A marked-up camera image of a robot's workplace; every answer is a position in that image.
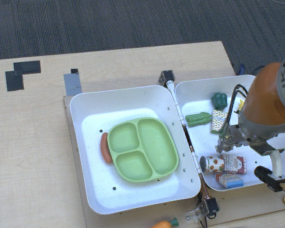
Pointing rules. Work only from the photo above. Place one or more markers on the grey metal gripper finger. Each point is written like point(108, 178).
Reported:
point(221, 148)
point(223, 140)

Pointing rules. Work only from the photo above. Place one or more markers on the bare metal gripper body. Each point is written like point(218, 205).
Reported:
point(240, 136)

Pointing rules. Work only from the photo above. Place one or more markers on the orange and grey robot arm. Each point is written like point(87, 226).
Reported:
point(266, 98)

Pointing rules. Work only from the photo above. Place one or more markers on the white can with orange print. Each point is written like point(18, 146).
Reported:
point(214, 164)

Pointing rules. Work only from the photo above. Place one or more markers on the white plastic tray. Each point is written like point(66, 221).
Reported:
point(133, 196)
point(204, 141)

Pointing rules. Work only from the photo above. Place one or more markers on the white carton with coloured print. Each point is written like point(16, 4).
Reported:
point(218, 122)

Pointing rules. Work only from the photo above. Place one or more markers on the red and white packet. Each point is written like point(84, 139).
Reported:
point(235, 164)

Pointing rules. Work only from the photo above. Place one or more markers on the yellow block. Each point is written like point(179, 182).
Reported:
point(241, 104)

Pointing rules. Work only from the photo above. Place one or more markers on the green pea pods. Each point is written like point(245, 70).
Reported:
point(198, 119)

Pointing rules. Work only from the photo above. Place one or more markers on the orange and blue box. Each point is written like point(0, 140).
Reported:
point(229, 180)

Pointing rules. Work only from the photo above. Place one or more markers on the green bell pepper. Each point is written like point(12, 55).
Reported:
point(219, 100)

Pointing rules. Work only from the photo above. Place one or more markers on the thin black and white rod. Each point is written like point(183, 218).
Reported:
point(178, 108)

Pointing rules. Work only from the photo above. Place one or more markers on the green divided plate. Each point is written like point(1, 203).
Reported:
point(149, 146)

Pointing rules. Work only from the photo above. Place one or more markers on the red sausage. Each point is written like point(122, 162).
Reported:
point(105, 149)

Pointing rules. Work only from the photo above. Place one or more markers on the black cylinder on white bracket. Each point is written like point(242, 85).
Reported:
point(268, 176)

